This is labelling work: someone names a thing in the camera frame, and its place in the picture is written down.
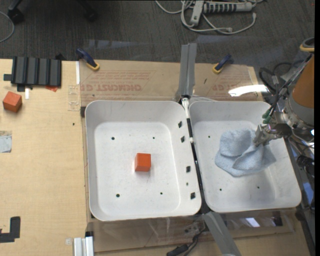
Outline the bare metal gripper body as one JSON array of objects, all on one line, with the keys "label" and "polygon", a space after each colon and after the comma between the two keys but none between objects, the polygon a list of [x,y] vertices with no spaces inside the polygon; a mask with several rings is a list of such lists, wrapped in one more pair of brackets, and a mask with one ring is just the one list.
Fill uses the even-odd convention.
[{"label": "bare metal gripper body", "polygon": [[269,128],[272,133],[284,138],[295,136],[305,142],[314,141],[314,135],[312,134],[314,129],[314,110],[274,110],[270,112],[270,116]]}]

